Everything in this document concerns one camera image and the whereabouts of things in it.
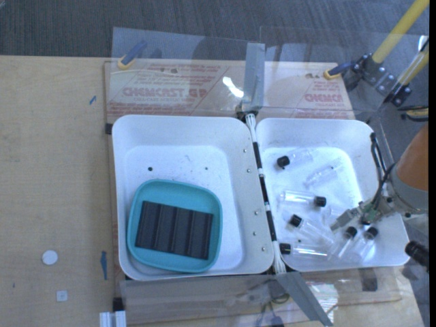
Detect white round disc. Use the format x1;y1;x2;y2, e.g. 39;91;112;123
42;249;59;266

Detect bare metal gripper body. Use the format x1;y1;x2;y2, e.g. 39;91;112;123
356;192;402;225

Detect white plastic tray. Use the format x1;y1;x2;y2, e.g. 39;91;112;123
111;114;275;281
255;116;411;273

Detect thin black and white rod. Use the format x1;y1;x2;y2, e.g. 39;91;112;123
245;112;287;274

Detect black ribbed rack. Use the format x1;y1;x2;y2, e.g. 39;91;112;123
134;200;215;261

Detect brown cardboard board red print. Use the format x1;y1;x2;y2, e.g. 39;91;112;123
103;59;403;321

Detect blue plate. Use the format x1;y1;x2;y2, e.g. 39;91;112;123
126;178;224;274

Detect clear plastic bottle black cap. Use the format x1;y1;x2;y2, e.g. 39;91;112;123
280;190;328;208
354;225;380;262
335;225;358;260
279;242;331;260
276;148;320;170
288;213;337;248

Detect black cylinder on white bracket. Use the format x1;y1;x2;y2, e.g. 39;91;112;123
404;240;429;271

